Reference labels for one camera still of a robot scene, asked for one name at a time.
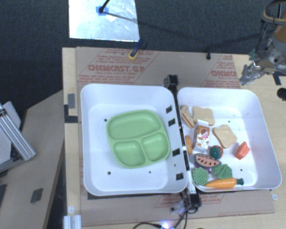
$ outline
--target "white tray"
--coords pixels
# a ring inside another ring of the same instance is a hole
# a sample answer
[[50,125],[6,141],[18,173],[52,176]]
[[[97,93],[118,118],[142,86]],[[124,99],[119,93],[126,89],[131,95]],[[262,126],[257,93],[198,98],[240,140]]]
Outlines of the white tray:
[[[97,196],[177,193],[187,185],[174,97],[164,87],[90,84],[81,91],[83,180]],[[106,135],[106,121],[132,110],[151,110],[167,131],[171,152],[156,164],[125,168],[114,158]],[[168,122],[175,119],[175,124]]]
[[[214,127],[228,124],[237,136],[237,142],[230,148],[224,149],[224,155],[220,161],[232,168],[233,177],[243,178],[244,185],[236,185],[233,189],[196,185],[198,189],[204,192],[273,189],[281,184],[279,166],[259,100],[254,93],[239,89],[186,87],[179,91],[178,102],[180,106],[189,106],[190,111],[194,106],[212,109],[215,124],[211,127],[209,146],[220,145],[212,133]],[[194,129],[184,124],[183,130],[184,135],[189,135],[193,139]],[[234,153],[243,141],[247,142],[251,150],[246,157],[238,160]],[[189,156],[192,169],[194,168],[193,157],[196,153],[200,152],[194,149],[193,154]],[[210,175],[209,180],[213,179],[215,177]]]

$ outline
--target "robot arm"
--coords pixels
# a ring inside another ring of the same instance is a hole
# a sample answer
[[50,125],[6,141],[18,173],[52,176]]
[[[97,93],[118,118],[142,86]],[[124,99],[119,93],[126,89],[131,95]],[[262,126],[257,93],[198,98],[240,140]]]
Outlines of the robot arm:
[[[257,46],[250,53],[252,63],[249,66],[244,66],[242,77],[239,79],[242,85],[251,84],[253,80],[265,74],[280,72],[286,75],[286,9],[279,19],[268,15],[274,5],[282,2],[286,2],[286,0],[274,0],[263,11],[261,37]],[[266,27],[269,24],[275,24],[276,28],[273,35],[266,38]],[[260,49],[260,44],[265,44],[265,42],[267,46]]]

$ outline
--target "green plate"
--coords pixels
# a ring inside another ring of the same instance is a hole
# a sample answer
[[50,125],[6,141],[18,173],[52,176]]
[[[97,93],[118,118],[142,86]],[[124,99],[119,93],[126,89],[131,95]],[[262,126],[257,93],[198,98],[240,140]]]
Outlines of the green plate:
[[167,158],[170,142],[159,116],[150,110],[117,114],[106,125],[110,148],[126,168],[140,168]]

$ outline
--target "black carpet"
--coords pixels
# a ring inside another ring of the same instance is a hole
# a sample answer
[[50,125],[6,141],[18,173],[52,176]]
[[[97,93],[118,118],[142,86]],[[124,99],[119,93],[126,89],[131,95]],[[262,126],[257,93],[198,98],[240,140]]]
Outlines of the black carpet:
[[[148,50],[248,54],[272,0],[135,0]],[[68,0],[0,0],[0,101],[19,115],[62,89],[62,47],[132,48],[69,38]]]

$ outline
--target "toy carrot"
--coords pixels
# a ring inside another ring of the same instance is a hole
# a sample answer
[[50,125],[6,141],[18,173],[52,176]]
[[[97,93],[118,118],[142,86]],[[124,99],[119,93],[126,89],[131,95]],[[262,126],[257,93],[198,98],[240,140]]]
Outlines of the toy carrot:
[[217,179],[206,183],[205,186],[216,187],[216,188],[233,188],[236,184],[243,185],[244,180],[242,178],[235,179],[234,177],[227,179]]

